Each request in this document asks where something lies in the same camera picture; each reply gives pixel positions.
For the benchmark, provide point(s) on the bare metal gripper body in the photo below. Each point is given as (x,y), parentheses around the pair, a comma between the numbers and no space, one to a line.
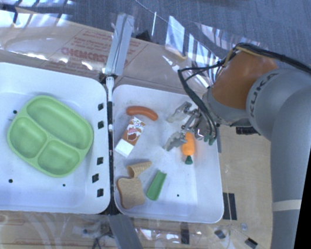
(200,129)

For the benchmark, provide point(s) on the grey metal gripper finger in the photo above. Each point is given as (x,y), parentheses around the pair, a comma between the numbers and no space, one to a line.
(174,142)
(177,114)

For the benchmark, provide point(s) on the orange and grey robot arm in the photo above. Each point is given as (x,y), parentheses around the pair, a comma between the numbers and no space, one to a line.
(291,115)

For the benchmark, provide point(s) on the orange toy carrot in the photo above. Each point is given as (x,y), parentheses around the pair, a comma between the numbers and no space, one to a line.
(189,146)

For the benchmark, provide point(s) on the orange toy sausage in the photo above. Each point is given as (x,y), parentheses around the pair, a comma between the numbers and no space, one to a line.
(142,112)

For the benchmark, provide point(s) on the tan toy ice cream cone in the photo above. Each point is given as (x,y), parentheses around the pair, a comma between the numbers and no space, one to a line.
(138,167)

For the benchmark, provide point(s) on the brown and white carton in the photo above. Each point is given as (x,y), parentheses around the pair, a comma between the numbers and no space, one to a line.
(130,137)

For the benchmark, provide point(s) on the green toy celery stick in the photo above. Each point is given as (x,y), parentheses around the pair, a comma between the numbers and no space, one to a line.
(156,186)

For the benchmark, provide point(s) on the tan toy bread slice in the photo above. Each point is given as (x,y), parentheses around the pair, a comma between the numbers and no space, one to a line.
(130,193)

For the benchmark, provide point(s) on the brown cardboard board red print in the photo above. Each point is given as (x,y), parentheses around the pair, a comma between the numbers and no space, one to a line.
(247,179)

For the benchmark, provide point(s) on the green divided plate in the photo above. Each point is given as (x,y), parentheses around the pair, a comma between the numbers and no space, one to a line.
(49,135)

